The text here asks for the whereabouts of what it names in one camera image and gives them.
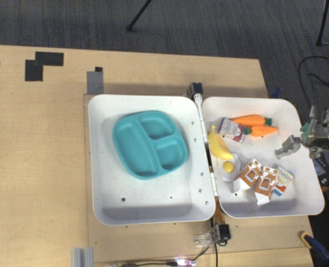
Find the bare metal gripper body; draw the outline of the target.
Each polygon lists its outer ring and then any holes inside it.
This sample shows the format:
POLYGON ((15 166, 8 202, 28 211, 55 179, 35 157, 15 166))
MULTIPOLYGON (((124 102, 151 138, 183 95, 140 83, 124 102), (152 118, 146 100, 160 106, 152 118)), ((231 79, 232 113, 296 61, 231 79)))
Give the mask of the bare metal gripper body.
POLYGON ((304 146, 329 151, 329 121, 318 123, 317 120, 310 120, 301 127, 301 132, 304 146))

